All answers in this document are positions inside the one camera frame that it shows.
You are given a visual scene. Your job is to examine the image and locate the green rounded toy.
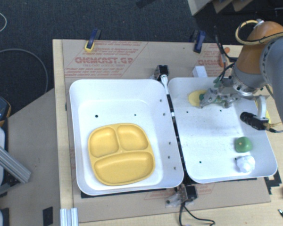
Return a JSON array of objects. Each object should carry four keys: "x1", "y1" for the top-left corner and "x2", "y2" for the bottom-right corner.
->
[{"x1": 234, "y1": 136, "x2": 253, "y2": 153}]

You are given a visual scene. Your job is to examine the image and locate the white plastic tray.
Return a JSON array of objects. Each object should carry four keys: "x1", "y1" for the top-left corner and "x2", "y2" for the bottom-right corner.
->
[
  {"x1": 69, "y1": 79, "x2": 185, "y2": 196},
  {"x1": 167, "y1": 77, "x2": 279, "y2": 184}
]

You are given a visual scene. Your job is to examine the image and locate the white crumpled ball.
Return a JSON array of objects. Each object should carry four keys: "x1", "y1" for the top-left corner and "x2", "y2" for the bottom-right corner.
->
[{"x1": 234, "y1": 155, "x2": 256, "y2": 174}]

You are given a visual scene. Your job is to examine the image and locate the small white block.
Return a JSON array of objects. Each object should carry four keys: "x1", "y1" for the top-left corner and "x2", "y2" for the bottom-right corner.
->
[{"x1": 192, "y1": 65, "x2": 208, "y2": 78}]

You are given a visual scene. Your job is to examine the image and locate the yellow round biscuit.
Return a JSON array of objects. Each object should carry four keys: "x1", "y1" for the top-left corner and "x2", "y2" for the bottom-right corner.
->
[{"x1": 188, "y1": 89, "x2": 208, "y2": 107}]

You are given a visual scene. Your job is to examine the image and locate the black block with thin wires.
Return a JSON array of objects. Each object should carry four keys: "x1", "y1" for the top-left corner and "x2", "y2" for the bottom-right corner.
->
[
  {"x1": 153, "y1": 65, "x2": 169, "y2": 80},
  {"x1": 165, "y1": 184, "x2": 198, "y2": 207}
]

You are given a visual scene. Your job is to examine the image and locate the black cylinder on white bracket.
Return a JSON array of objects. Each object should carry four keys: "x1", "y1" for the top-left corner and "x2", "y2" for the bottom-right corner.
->
[{"x1": 240, "y1": 95, "x2": 270, "y2": 131}]

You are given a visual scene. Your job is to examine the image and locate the yellow divided plate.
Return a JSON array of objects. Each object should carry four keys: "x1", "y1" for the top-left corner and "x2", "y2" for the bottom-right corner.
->
[{"x1": 87, "y1": 122, "x2": 156, "y2": 186}]

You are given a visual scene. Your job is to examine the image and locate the thin black and white rod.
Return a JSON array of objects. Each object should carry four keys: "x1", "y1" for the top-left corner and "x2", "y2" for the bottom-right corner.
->
[{"x1": 160, "y1": 74, "x2": 187, "y2": 186}]

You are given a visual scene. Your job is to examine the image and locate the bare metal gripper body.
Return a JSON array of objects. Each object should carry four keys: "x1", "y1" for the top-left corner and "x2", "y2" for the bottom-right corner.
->
[{"x1": 216, "y1": 81, "x2": 257, "y2": 109}]

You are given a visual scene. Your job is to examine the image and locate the brown cardboard board red print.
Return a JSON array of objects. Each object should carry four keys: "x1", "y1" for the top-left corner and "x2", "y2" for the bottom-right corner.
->
[{"x1": 61, "y1": 39, "x2": 272, "y2": 223}]

